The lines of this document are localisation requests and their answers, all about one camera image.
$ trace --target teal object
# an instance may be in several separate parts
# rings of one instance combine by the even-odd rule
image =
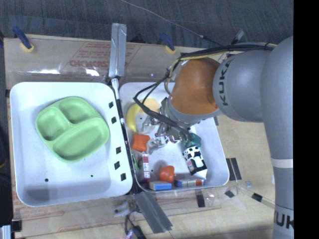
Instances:
[[[38,114],[35,127],[53,154],[65,162],[84,159],[110,137],[105,120],[81,97],[67,97],[51,104]]]
[[[186,148],[189,148],[189,147],[193,147],[193,146],[198,146],[198,147],[201,147],[201,138],[195,134],[195,133],[190,133],[191,137],[192,137],[192,141],[185,141],[183,140],[181,142],[181,144],[183,146],[185,146]]]

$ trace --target green divided plate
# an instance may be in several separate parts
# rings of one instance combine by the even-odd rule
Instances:
[[[110,137],[105,120],[80,97],[67,97],[51,104],[38,114],[35,127],[49,149],[65,162],[84,159]]]

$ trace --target yellow banana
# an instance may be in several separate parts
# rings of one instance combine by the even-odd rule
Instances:
[[[149,98],[146,99],[144,105],[154,112],[160,111],[160,106],[155,99]],[[131,129],[134,133],[137,133],[136,121],[135,118],[138,113],[144,113],[142,108],[140,108],[137,104],[133,104],[130,106],[126,113],[126,125],[129,129]]]

